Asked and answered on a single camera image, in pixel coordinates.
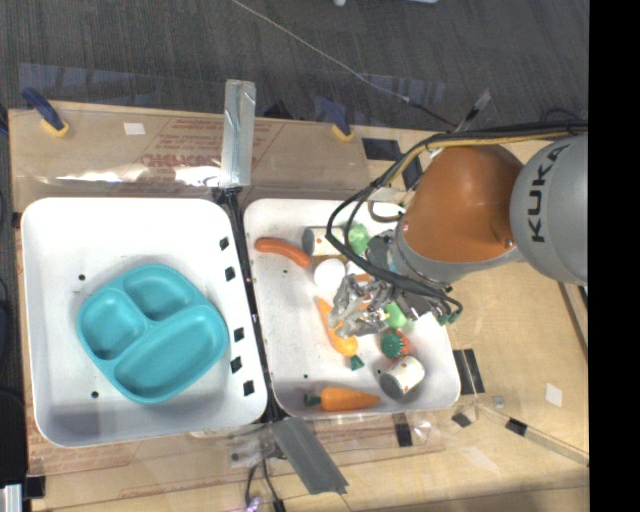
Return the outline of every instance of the toy vegetable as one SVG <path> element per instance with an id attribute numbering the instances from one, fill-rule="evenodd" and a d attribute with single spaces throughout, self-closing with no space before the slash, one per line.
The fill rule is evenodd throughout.
<path id="1" fill-rule="evenodd" d="M 327 316 L 329 315 L 329 313 L 331 313 L 332 307 L 327 303 L 327 301 L 318 299 L 318 309 L 320 310 L 322 323 L 324 324 L 325 330 L 329 335 L 329 340 L 331 341 L 331 345 L 333 346 L 333 348 L 343 356 L 349 358 L 352 370 L 362 368 L 364 366 L 364 363 L 356 355 L 356 352 L 358 351 L 358 340 L 356 339 L 356 337 L 349 336 L 348 338 L 341 338 L 336 334 L 336 330 L 340 328 L 342 322 L 340 322 L 334 328 L 329 327 L 329 319 Z"/>
<path id="2" fill-rule="evenodd" d="M 380 349 L 385 356 L 397 359 L 407 355 L 407 352 L 409 352 L 409 340 L 400 329 L 389 329 L 382 336 Z"/>
<path id="3" fill-rule="evenodd" d="M 305 253 L 302 249 L 298 249 L 295 245 L 284 240 L 280 240 L 279 238 L 259 238 L 256 240 L 255 248 L 260 252 L 279 254 L 289 258 L 302 268 L 308 268 L 311 266 L 311 256 Z"/>
<path id="4" fill-rule="evenodd" d="M 320 396 L 307 393 L 304 395 L 304 403 L 307 406 L 320 404 L 325 411 L 354 411 L 372 407 L 380 401 L 380 397 L 340 387 L 327 387 L 322 390 Z"/>

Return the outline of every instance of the white sticker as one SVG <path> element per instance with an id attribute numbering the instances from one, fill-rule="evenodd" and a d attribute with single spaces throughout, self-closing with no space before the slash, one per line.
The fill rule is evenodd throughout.
<path id="1" fill-rule="evenodd" d="M 124 133 L 127 135 L 144 135 L 144 125 L 142 123 L 124 123 Z"/>
<path id="2" fill-rule="evenodd" d="M 547 384 L 545 398 L 547 399 L 547 402 L 551 402 L 553 405 L 562 407 L 562 390 L 555 387 L 553 384 Z"/>

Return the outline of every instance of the turquoise plate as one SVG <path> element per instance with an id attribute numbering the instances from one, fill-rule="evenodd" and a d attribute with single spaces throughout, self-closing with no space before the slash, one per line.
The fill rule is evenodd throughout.
<path id="1" fill-rule="evenodd" d="M 219 311 L 181 273 L 142 265 L 91 295 L 77 319 L 80 341 L 131 400 L 160 403 L 202 377 L 225 353 Z"/>

